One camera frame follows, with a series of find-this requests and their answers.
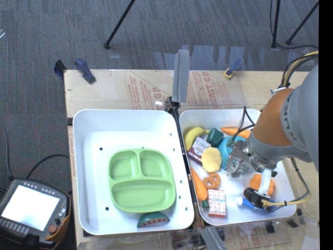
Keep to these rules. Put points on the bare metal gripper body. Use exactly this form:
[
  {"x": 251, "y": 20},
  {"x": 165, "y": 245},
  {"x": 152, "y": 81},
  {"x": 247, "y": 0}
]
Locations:
[{"x": 240, "y": 154}]

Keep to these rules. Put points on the purple and white carton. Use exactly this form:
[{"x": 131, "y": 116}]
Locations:
[{"x": 198, "y": 150}]

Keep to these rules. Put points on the large orange carrot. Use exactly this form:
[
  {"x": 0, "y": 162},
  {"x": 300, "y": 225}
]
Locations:
[{"x": 199, "y": 186}]

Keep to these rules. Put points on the white plastic tray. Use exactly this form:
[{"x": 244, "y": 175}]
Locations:
[
  {"x": 91, "y": 170},
  {"x": 234, "y": 212}
]

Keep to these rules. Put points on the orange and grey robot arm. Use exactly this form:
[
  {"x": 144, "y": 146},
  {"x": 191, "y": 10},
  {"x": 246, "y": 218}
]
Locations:
[{"x": 275, "y": 118}]

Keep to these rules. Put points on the blue bowl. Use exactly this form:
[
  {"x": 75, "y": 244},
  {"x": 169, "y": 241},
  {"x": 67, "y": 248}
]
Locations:
[{"x": 224, "y": 150}]

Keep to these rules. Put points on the brown cardboard board red print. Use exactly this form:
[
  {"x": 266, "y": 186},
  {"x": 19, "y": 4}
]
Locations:
[{"x": 145, "y": 90}]

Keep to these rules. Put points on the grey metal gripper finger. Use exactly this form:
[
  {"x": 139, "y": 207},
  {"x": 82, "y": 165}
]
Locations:
[
  {"x": 231, "y": 168},
  {"x": 242, "y": 170}
]

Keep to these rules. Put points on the green divided plate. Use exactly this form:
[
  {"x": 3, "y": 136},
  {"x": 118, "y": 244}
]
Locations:
[{"x": 143, "y": 191}]

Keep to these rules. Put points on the black cylinder on white bracket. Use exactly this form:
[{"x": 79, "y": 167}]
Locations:
[{"x": 254, "y": 197}]

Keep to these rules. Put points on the yellow banana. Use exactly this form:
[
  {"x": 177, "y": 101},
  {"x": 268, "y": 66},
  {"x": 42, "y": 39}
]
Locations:
[{"x": 191, "y": 137}]

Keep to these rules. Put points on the green watermelon slice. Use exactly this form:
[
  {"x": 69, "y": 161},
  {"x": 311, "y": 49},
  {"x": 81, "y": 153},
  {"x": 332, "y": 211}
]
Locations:
[{"x": 153, "y": 219}]

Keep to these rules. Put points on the yellow round biscuit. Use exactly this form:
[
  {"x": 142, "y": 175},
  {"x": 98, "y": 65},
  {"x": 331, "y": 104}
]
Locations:
[{"x": 211, "y": 160}]

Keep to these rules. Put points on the blue and white bottle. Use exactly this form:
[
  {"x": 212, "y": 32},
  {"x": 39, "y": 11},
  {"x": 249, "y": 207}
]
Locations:
[{"x": 243, "y": 201}]

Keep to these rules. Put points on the orange and white carton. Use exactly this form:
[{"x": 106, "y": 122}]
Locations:
[{"x": 217, "y": 203}]

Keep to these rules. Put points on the small orange carrot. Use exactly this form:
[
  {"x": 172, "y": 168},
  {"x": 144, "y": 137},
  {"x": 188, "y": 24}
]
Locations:
[{"x": 230, "y": 131}]

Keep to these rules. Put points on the brown pretzel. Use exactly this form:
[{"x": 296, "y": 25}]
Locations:
[{"x": 211, "y": 182}]

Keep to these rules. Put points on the orange pepper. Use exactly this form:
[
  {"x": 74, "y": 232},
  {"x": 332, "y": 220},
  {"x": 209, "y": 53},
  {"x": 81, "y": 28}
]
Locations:
[{"x": 256, "y": 182}]

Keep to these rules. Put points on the dark green pepper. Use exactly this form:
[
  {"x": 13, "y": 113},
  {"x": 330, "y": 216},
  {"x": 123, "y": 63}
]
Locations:
[{"x": 214, "y": 137}]

